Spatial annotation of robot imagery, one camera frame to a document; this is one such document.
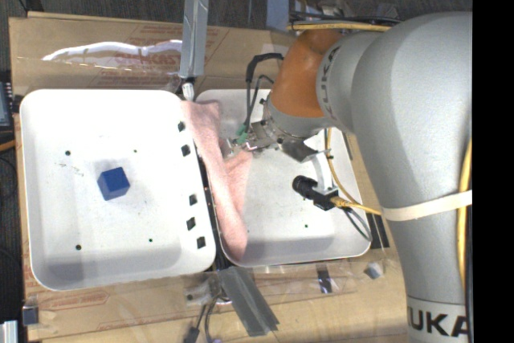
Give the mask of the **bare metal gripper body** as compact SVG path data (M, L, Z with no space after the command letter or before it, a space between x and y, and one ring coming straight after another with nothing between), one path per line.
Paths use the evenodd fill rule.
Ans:
M276 149L286 140L286 136L270 120L251 123L247 141L263 149Z

